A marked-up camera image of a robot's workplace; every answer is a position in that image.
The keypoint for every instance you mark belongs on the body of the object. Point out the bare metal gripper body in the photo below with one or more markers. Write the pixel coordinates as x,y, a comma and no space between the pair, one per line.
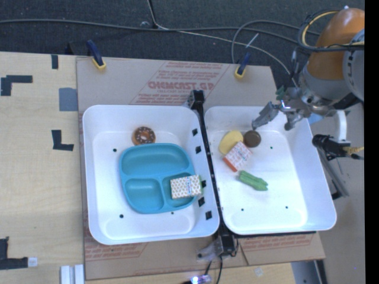
299,100

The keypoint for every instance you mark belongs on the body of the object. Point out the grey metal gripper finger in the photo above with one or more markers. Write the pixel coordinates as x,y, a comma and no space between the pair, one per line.
264,116
291,122

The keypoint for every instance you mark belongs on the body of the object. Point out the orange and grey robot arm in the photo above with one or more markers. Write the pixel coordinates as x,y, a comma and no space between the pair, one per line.
334,55

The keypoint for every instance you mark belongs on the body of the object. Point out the brown round biscuit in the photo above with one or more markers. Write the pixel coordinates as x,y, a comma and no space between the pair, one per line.
252,138

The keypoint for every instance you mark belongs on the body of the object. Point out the white orange patterned carton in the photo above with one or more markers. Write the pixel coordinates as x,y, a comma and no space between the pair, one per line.
186,186
237,156

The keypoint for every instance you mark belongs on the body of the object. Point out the green pea pods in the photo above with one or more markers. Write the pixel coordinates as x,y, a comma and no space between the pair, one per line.
253,181

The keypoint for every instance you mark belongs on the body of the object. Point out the thin black rod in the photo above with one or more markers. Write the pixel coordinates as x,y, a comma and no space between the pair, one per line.
210,164

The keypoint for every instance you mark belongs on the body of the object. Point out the white plastic tray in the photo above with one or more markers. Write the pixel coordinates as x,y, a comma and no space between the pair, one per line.
281,206
148,226

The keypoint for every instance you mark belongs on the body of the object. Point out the brown cardboard board red print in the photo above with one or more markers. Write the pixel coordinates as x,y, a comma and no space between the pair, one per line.
177,81

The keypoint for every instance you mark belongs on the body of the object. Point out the brown sprinkled doughnut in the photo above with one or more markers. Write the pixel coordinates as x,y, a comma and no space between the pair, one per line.
143,135

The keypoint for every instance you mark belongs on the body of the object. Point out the blue divided plate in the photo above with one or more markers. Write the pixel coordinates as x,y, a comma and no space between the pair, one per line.
145,164

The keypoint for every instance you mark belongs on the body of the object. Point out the black cylinder on white bracket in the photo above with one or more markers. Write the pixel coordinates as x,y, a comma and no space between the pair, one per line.
333,142

